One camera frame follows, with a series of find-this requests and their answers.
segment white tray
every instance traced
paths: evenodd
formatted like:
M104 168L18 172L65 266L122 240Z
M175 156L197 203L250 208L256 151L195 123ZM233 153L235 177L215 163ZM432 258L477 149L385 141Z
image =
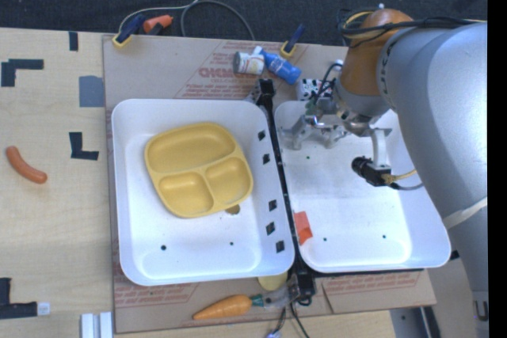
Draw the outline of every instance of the white tray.
M447 231L424 188L397 192L373 187L351 169L355 157L372 158L372 141L355 135L332 149L315 132L293 150L280 129L290 129L305 111L305 101L288 101L275 111L288 194L294 213L305 211L313 237L299 247L315 271L369 272L434 268L445 264L451 246ZM389 112L375 127L392 128L387 137L393 174L414 168L397 116ZM411 186L418 176L399 181Z
M144 163L154 135L212 121L238 141L253 191L236 215L178 218L158 198ZM112 112L120 264L134 283L154 286L279 275L294 246L264 113L247 101L127 100Z

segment yellow divided plate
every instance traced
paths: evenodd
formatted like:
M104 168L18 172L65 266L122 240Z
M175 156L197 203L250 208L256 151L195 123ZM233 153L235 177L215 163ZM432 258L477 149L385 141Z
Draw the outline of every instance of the yellow divided plate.
M195 123L156 135L144 161L164 205L195 218L240 204L254 180L233 135L216 123Z

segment table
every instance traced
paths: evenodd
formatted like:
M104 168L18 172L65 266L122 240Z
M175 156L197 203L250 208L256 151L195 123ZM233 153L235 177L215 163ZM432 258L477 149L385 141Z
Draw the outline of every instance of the table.
M78 38L78 49L74 41ZM10 277L11 302L49 302L48 316L0 320L0 336L79 336L83 313L112 311L112 252L104 107L80 107L80 78L102 78L102 34L0 28L0 61L18 66L0 87L0 277ZM97 160L71 158L70 133ZM48 174L44 185L15 173L3 150L19 148ZM275 321L130 334L129 336L265 336ZM395 336L387 310L308 317L312 337ZM290 320L285 337L301 336Z

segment orange sausage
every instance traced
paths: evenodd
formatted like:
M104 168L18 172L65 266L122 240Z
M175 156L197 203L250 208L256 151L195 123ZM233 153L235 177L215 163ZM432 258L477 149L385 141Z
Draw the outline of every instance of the orange sausage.
M245 294L224 298L193 315L194 320L241 316L250 310L252 300Z
M19 150L15 146L8 146L6 149L7 159L16 171L32 182L43 184L48 180L48 175L38 169L33 168L21 157Z

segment cardboard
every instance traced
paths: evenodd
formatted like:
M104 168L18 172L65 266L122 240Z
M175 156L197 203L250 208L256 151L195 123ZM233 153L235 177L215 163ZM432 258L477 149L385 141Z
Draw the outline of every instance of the cardboard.
M250 53L257 45L268 52L278 52L281 44L134 36L127 47L117 49L111 38L103 37L103 56L116 332L276 320L280 316L279 309L258 307L233 319L192 320L196 311L228 295L263 293L256 279L141 287L124 276L118 257L110 116L118 103L130 98L255 99L259 77L235 74L234 54L236 51ZM298 44L291 63L302 69L301 78L320 78L328 66L345 58L346 51L344 47ZM294 86L266 71L262 77L274 81L275 107L295 100ZM317 278L315 282L317 293L311 305L297 306L301 317L426 306L436 301L424 270Z

